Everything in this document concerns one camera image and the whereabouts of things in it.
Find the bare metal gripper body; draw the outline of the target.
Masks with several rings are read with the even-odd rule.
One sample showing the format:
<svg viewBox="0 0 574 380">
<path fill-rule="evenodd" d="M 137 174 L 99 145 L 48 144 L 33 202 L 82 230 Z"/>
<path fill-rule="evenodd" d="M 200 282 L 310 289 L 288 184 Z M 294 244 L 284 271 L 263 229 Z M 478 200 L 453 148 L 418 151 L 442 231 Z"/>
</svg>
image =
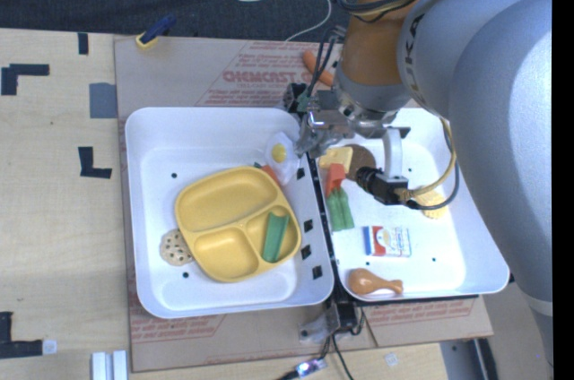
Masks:
<svg viewBox="0 0 574 380">
<path fill-rule="evenodd" d="M 340 142 L 356 135 L 379 138 L 398 112 L 397 89 L 332 89 L 309 100 L 300 133 L 316 143 Z"/>
</svg>

